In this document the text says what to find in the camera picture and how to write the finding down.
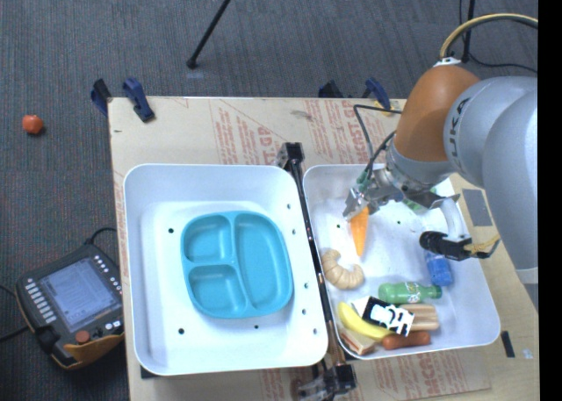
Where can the orange carrot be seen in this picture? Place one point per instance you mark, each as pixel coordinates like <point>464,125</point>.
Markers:
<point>360,232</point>

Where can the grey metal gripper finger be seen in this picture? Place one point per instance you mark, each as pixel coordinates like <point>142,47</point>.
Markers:
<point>354,205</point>
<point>373,208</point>

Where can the white plastic tray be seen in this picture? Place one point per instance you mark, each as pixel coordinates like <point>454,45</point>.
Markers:
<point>465,316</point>
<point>158,302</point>

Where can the beige croissant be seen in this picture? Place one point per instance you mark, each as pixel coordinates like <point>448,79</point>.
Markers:
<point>340,274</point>

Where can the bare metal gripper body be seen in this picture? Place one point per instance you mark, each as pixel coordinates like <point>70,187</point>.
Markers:
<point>383,186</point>

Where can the black cylinder on white bracket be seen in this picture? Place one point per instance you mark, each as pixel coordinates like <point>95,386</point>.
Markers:
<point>443,245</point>

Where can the yellow banana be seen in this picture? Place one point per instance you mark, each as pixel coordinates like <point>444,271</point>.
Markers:
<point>353,320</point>

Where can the tan sandwich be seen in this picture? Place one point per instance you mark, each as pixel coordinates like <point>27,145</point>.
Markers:
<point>358,343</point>

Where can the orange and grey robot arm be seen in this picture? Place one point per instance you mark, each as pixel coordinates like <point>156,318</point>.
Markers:
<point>492,136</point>

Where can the small orange round toy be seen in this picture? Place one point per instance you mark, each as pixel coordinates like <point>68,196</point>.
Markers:
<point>33,124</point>

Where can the brown cardboard board red print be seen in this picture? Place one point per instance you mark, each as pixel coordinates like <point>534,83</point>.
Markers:
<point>197,136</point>

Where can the green bottle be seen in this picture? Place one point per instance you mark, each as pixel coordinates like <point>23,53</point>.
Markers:
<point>401,292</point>

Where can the blue bottle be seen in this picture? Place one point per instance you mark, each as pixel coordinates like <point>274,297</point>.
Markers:
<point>439,271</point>

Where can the black stand leg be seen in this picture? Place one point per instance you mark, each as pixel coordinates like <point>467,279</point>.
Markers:
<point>217,15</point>
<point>472,4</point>

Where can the blue divided plate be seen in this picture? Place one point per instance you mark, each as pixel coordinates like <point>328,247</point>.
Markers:
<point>259,250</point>

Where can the brown sausage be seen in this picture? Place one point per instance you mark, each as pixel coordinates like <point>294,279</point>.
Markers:
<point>408,340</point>

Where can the tan hot dog bun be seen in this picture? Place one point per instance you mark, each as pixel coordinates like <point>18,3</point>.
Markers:
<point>423,319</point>

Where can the black and white carton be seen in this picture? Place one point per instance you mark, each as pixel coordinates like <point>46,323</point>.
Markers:
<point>388,315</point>

